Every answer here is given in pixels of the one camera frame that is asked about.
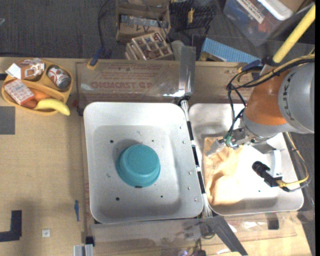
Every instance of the black connector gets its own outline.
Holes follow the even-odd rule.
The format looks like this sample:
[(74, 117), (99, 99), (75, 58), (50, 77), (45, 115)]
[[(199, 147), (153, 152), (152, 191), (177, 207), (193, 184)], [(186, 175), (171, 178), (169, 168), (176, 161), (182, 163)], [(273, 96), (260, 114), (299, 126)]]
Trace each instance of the black connector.
[(267, 183), (270, 187), (279, 187), (277, 181), (281, 181), (282, 177), (272, 177), (267, 171), (270, 171), (270, 168), (260, 161), (255, 161), (252, 165), (252, 169), (260, 177), (264, 179), (264, 182)]

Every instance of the wooden tabletop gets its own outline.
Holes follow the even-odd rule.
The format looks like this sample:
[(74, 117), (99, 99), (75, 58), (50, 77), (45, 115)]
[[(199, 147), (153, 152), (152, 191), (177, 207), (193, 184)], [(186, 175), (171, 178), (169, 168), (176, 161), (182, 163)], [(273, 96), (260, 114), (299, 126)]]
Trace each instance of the wooden tabletop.
[[(19, 59), (1, 57), (0, 73)], [(62, 65), (74, 77), (76, 63), (86, 61), (71, 58), (48, 60)], [(81, 130), (83, 118), (78, 115), (76, 100), (77, 88), (74, 84), (67, 101), (70, 116), (60, 113), (42, 116), (16, 108), (14, 134), (0, 134), (0, 232), (10, 230), (11, 211), (22, 210), (22, 236), (20, 240), (0, 242), (0, 255), (70, 256), (74, 245), (85, 242), (88, 230)], [(9, 106), (0, 97), (0, 107)], [(75, 212), (76, 201), (79, 221)], [(281, 217), (283, 226), (277, 235), (268, 233), (268, 230), (263, 234), (238, 234), (249, 255), (311, 255), (296, 214), (288, 213)], [(42, 237), (42, 230), (45, 229), (50, 230), (49, 237)], [(240, 255), (237, 252), (228, 253), (227, 247), (219, 242), (203, 241), (202, 249), (207, 255), (222, 252), (226, 252), (225, 255)], [(103, 246), (96, 246), (94, 255), (104, 255)], [(126, 250), (121, 255), (160, 256), (161, 252)]]

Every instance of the yellow pole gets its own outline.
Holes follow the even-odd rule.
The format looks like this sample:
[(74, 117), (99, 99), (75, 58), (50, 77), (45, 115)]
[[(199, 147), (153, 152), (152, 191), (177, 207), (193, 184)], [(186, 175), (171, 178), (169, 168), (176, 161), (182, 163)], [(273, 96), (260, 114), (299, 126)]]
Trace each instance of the yellow pole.
[(300, 39), (315, 19), (316, 5), (314, 4), (273, 56), (273, 62), (280, 63), (284, 59), (287, 53), (292, 49), (295, 43)]

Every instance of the soda can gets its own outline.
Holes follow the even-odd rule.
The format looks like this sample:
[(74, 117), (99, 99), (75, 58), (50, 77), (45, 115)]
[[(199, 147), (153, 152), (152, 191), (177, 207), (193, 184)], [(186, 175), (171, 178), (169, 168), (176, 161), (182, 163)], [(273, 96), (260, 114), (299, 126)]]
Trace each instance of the soda can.
[(66, 88), (71, 82), (70, 76), (56, 65), (48, 70), (47, 75), (59, 89)]

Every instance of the turquoise round object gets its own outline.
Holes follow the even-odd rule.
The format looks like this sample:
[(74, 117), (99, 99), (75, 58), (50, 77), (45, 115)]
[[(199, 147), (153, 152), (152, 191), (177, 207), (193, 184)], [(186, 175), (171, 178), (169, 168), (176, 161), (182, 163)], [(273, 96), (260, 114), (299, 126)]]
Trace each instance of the turquoise round object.
[(160, 161), (151, 147), (136, 144), (120, 154), (116, 169), (125, 183), (135, 188), (143, 188), (152, 185), (158, 179)]

